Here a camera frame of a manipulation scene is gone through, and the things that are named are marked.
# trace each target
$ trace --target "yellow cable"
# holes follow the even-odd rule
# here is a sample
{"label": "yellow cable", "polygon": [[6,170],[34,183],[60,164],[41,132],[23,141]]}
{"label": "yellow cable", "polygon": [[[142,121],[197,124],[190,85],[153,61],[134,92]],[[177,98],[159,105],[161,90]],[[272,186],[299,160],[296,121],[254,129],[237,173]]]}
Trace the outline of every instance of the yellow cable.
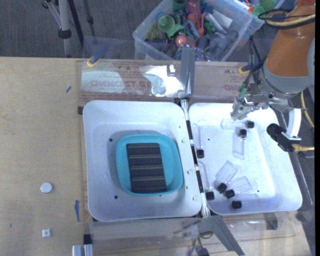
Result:
{"label": "yellow cable", "polygon": [[316,17],[316,15],[312,14],[312,15],[309,15],[307,17],[302,17],[302,18],[295,19],[295,20],[292,20],[292,21],[279,22],[279,21],[271,21],[271,20],[267,20],[266,19],[265,22],[270,24],[270,25],[273,25],[273,26],[288,27],[288,26],[297,25],[297,24],[300,24],[302,22],[309,21],[311,19],[314,19],[315,17]]}
{"label": "yellow cable", "polygon": [[91,63],[90,61],[92,58],[93,56],[86,61],[86,64],[91,68],[93,68],[95,65],[97,65],[100,62],[100,59],[98,59],[95,63]]}
{"label": "yellow cable", "polygon": [[238,68],[238,73],[239,73],[240,75],[242,75],[242,76],[248,75],[249,72],[250,72],[250,69],[247,70],[247,71],[242,71],[242,68],[243,68],[243,66],[240,66],[240,67]]}
{"label": "yellow cable", "polygon": [[[301,94],[300,94],[300,99],[301,99],[301,105],[302,105],[302,107],[303,107],[304,109],[306,109],[306,104],[305,104],[305,99],[304,99],[304,93],[303,93],[303,92],[301,92]],[[311,118],[310,118],[310,116],[309,116],[309,114],[308,114],[307,111],[304,111],[304,115],[305,115],[305,118],[306,118],[306,120],[308,121],[308,123],[311,125],[311,127],[312,127],[312,128],[315,128],[315,125],[314,125],[314,123],[312,122],[312,120],[311,120]]]}
{"label": "yellow cable", "polygon": [[314,151],[315,147],[314,146],[301,146],[299,144],[292,144],[292,147],[294,148],[294,151],[299,152],[299,151]]}

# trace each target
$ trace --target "teal bowl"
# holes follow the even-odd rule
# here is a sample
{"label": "teal bowl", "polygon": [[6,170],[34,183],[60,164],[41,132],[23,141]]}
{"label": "teal bowl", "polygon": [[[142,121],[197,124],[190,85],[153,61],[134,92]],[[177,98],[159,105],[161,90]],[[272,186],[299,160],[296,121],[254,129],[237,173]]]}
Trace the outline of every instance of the teal bowl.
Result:
{"label": "teal bowl", "polygon": [[[167,191],[153,193],[132,192],[127,144],[157,143],[160,147]],[[121,187],[134,196],[162,196],[180,189],[183,184],[183,170],[176,143],[162,134],[133,134],[122,137],[115,148],[116,169]]]}

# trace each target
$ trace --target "gray carpet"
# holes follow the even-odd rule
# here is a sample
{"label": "gray carpet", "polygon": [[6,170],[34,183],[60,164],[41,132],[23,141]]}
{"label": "gray carpet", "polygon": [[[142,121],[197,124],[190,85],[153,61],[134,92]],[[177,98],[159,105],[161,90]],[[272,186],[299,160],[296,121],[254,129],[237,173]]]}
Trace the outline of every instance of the gray carpet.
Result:
{"label": "gray carpet", "polygon": [[[133,41],[133,32],[161,0],[88,0],[96,37]],[[59,25],[41,0],[0,1],[0,56],[65,57]],[[83,0],[74,0],[84,36],[92,36]],[[83,49],[69,10],[72,57]]]}

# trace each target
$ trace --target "black cable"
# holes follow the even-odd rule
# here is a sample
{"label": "black cable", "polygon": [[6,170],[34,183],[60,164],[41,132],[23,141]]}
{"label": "black cable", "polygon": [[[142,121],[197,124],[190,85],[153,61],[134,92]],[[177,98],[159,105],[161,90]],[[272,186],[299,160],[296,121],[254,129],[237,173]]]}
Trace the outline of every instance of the black cable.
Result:
{"label": "black cable", "polygon": [[[279,21],[284,21],[285,19],[290,19],[290,18],[305,18],[305,17],[309,17],[313,14],[303,14],[303,15],[292,15],[292,16],[285,16],[286,14],[288,14],[289,12],[291,12],[292,10],[289,9],[282,9],[282,8],[278,8],[278,9],[272,9],[266,12],[263,12],[261,14],[258,15],[258,19],[263,20],[263,21],[272,21],[272,22],[279,22]],[[267,16],[269,14],[279,14],[279,15],[283,15],[282,17],[275,17],[275,16]],[[265,25],[274,29],[278,29],[278,30],[288,30],[288,29],[293,29],[293,28],[297,28],[303,25],[307,25],[310,23],[313,23],[316,21],[316,17],[299,22],[297,24],[293,24],[293,25],[274,25],[274,24],[270,24],[268,22],[265,22]]]}
{"label": "black cable", "polygon": [[305,159],[314,159],[315,158],[315,155],[306,155],[303,151],[299,151],[298,155],[302,158],[305,158]]}
{"label": "black cable", "polygon": [[202,245],[202,243],[201,243],[200,237],[198,237],[198,243],[199,243],[199,245],[201,246],[201,249],[197,252],[197,254],[198,254],[199,256],[210,256],[207,248],[204,248],[204,247],[203,247],[203,245]]}
{"label": "black cable", "polygon": [[255,53],[255,55],[256,55],[256,58],[258,59],[258,62],[261,63],[262,60],[261,60],[260,54],[259,54],[259,52],[258,52],[258,49],[257,49],[257,47],[256,47],[256,44],[255,44],[255,41],[254,41],[254,38],[253,38],[253,37],[252,37],[252,47],[253,47],[253,49],[254,49],[254,53]]}
{"label": "black cable", "polygon": [[249,38],[249,57],[250,57],[250,60],[249,60],[249,63],[250,63],[250,69],[252,70],[253,67],[254,67],[254,51],[252,50],[252,44],[253,44],[253,41],[254,41],[254,37],[251,35],[250,38]]}

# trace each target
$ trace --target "wooden table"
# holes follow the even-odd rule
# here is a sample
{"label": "wooden table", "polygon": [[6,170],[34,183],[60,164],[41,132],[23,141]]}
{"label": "wooden table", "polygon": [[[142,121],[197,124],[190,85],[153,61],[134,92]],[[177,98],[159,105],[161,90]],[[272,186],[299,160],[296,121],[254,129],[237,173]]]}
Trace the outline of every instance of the wooden table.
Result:
{"label": "wooden table", "polygon": [[[64,256],[71,255],[73,245],[83,244],[86,220],[79,61],[0,57],[0,255]],[[45,182],[53,185],[50,193],[40,190]],[[273,238],[270,233],[263,239],[240,239],[246,255],[311,255],[302,225],[292,214],[288,216],[289,235]],[[50,237],[42,237],[44,229],[50,229]],[[217,255],[236,255],[221,243],[206,243]],[[176,255],[185,255],[186,250],[174,249]]]}

